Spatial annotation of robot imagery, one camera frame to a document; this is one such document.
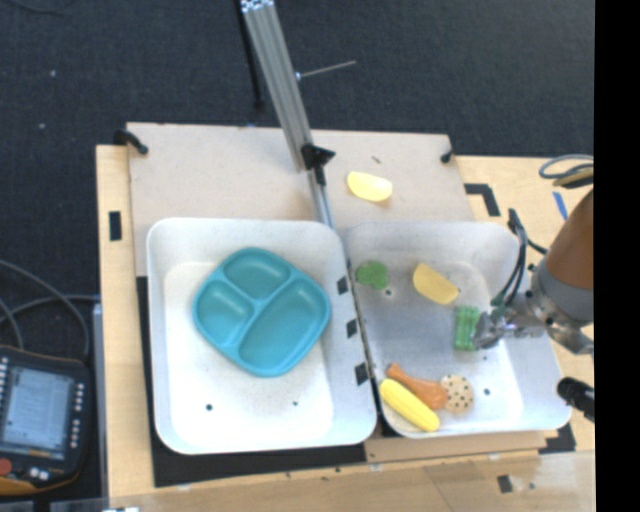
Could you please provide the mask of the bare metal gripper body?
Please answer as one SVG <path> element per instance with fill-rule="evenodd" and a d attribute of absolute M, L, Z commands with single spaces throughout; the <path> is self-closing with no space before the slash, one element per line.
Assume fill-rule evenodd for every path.
<path fill-rule="evenodd" d="M 538 337 L 551 340 L 575 355 L 592 355 L 594 341 L 583 333 L 586 321 L 576 320 L 551 299 L 538 292 L 518 293 L 502 313 L 503 323 L 515 337 Z"/>

